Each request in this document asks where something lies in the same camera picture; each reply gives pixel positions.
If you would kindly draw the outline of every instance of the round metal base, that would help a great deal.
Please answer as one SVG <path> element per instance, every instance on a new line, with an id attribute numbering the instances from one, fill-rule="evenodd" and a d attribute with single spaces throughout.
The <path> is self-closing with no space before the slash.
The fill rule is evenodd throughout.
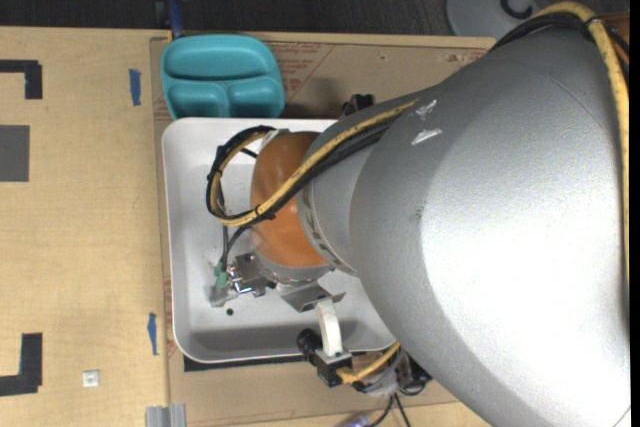
<path id="1" fill-rule="evenodd" d="M 541 0 L 531 6 L 540 9 Z M 447 19 L 456 36 L 489 36 L 500 39 L 524 19 L 508 14 L 501 0 L 447 0 Z"/>

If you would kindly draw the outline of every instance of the wooden table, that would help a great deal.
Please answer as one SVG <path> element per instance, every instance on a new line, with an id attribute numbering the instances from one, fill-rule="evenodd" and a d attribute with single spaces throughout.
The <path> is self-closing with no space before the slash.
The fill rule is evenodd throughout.
<path id="1" fill-rule="evenodd" d="M 279 60 L 289 117 L 335 116 L 353 92 L 382 101 L 435 84 L 492 44 L 254 36 Z M 24 74 L 0 73 L 0 144 L 13 141 L 0 155 L 15 146 L 28 157 L 18 181 L 0 163 L 0 425 L 138 426 L 148 406 L 172 402 L 199 427 L 335 425 L 381 409 L 383 399 L 324 387 L 306 363 L 184 371 L 165 310 L 166 44 L 165 31 L 0 28 L 0 59 L 42 66 L 41 99 L 25 98 Z M 36 349 L 21 362 L 23 335 Z M 414 425 L 486 425 L 437 383 L 406 405 Z"/>

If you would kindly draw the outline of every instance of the dark gray square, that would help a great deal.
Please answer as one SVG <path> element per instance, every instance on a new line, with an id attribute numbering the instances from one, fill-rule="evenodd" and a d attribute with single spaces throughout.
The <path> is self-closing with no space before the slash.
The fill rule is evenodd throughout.
<path id="1" fill-rule="evenodd" d="M 0 125 L 0 182 L 29 181 L 29 125 Z"/>

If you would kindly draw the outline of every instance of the teal plate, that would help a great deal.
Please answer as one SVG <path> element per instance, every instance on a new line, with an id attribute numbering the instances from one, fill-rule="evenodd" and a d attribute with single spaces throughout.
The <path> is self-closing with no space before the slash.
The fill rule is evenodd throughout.
<path id="1" fill-rule="evenodd" d="M 251 36 L 178 38 L 162 52 L 160 76 L 174 119 L 277 118 L 284 109 L 278 63 Z"/>

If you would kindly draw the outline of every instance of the yellow cable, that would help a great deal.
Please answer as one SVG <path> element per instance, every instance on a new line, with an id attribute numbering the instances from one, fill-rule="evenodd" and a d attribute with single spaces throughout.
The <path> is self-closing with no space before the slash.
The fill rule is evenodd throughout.
<path id="1" fill-rule="evenodd" d="M 373 363 L 371 363 L 366 368 L 363 368 L 359 372 L 354 372 L 350 368 L 339 368 L 338 370 L 336 370 L 336 373 L 338 374 L 338 377 L 342 379 L 343 384 L 357 383 L 358 381 L 362 381 L 365 377 L 373 374 L 382 365 L 389 361 L 391 357 L 399 350 L 400 342 L 394 342 L 382 356 L 380 356 L 377 360 L 375 360 Z"/>
<path id="2" fill-rule="evenodd" d="M 251 221 L 255 220 L 264 212 L 269 210 L 280 199 L 282 199 L 285 196 L 285 194 L 287 194 L 287 192 L 289 192 L 302 178 L 304 178 L 305 174 L 309 172 L 314 165 L 320 162 L 324 157 L 326 157 L 331 151 L 333 151 L 336 147 L 338 147 L 344 141 L 346 141 L 347 139 L 349 139 L 354 135 L 357 135 L 363 132 L 364 130 L 366 130 L 371 126 L 374 126 L 385 120 L 399 116 L 409 107 L 411 107 L 416 101 L 417 100 L 413 100 L 411 102 L 407 102 L 402 105 L 399 105 L 398 107 L 394 107 L 393 109 L 389 109 L 388 111 L 382 112 L 376 116 L 366 119 L 365 121 L 361 121 L 360 123 L 357 123 L 356 125 L 353 125 L 352 127 L 341 132 L 336 137 L 328 141 L 324 146 L 319 148 L 316 152 L 314 152 L 313 155 L 311 155 L 307 160 L 305 160 L 302 163 L 302 165 L 293 172 L 293 174 L 280 186 L 280 188 L 270 198 L 266 199 L 264 202 L 258 205 L 254 210 L 252 210 L 251 212 L 247 212 L 245 215 L 235 219 L 219 218 L 220 222 L 226 226 L 235 226 L 235 227 L 245 226 L 249 224 Z M 229 156 L 227 156 L 224 162 L 220 165 L 220 168 L 219 168 L 220 172 L 216 173 L 215 176 L 213 177 L 210 204 L 212 205 L 213 209 L 216 210 L 219 214 L 222 214 L 222 212 L 219 212 L 217 210 L 216 197 L 217 197 L 217 191 L 218 191 L 218 184 L 220 183 L 220 180 L 222 178 L 222 171 L 224 170 L 225 166 L 229 163 L 229 161 L 239 151 L 242 150 L 242 148 L 244 148 L 250 142 L 264 137 L 264 135 L 265 134 L 254 136 L 253 139 L 250 139 L 249 141 L 245 142 L 242 145 L 242 147 L 236 148 L 232 153 L 229 154 Z"/>
<path id="3" fill-rule="evenodd" d="M 620 129 L 620 145 L 622 149 L 622 187 L 623 187 L 623 218 L 624 218 L 624 251 L 625 251 L 625 274 L 627 287 L 630 287 L 629 278 L 629 92 L 624 78 L 620 62 L 618 61 L 615 47 L 603 26 L 603 21 L 599 20 L 595 13 L 578 2 L 565 1 L 553 4 L 546 9 L 536 13 L 535 16 L 543 16 L 549 13 L 571 13 L 583 22 L 588 24 L 589 32 L 593 37 L 602 59 L 607 66 L 609 83 L 618 114 L 618 124 Z"/>

